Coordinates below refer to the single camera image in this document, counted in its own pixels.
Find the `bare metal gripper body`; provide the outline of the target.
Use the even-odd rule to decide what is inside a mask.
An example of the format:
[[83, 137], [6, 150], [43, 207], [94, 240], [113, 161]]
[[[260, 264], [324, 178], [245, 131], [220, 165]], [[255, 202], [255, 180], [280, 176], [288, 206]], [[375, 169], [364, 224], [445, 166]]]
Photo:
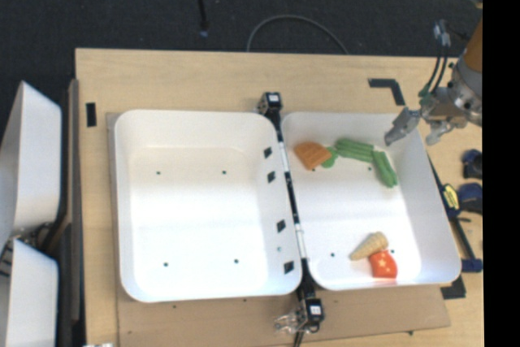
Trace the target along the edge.
[[421, 115], [427, 122], [444, 123], [454, 127], [467, 124], [482, 126], [482, 101], [470, 89], [437, 88], [419, 101]]

